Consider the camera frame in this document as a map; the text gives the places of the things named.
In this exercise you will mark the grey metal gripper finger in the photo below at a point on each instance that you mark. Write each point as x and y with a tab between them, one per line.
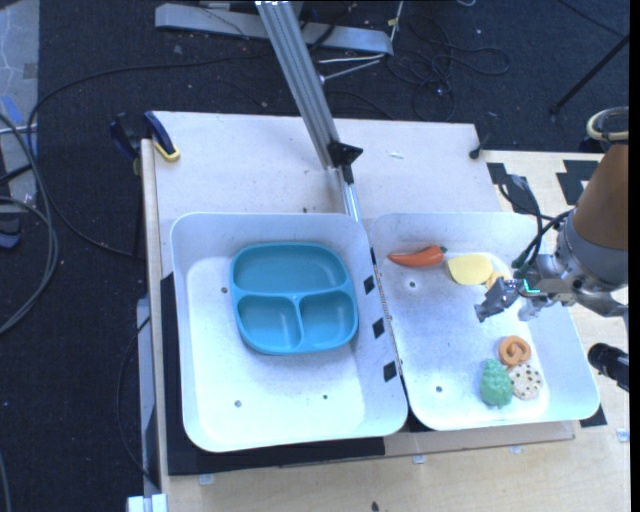
512	294
491	302

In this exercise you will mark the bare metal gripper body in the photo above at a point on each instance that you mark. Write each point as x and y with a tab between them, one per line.
545	280

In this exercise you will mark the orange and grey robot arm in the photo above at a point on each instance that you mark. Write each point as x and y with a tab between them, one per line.
602	200

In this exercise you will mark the small yellow toy food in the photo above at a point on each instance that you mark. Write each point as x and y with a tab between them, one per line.
495	278

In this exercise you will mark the yellow flat toy food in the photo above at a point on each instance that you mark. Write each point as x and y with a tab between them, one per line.
470	270

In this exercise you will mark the orange pretzel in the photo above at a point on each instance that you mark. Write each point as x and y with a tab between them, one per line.
514	351

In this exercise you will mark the white plastic tray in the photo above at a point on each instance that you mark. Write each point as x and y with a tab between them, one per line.
280	395
445	340

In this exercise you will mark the green grapes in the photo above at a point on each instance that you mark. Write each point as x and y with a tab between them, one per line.
496	385

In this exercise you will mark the orange carrot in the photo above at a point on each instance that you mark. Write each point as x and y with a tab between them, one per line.
417	257

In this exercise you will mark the beige dotted biscuit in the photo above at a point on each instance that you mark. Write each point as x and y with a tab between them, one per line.
527	384

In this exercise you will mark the blue divided plate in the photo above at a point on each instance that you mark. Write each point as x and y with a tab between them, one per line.
295	300

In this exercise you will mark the pale flat board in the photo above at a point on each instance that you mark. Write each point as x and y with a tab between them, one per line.
250	165

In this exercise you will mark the black cylinder on white bracket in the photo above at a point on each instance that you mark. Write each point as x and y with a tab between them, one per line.
607	361

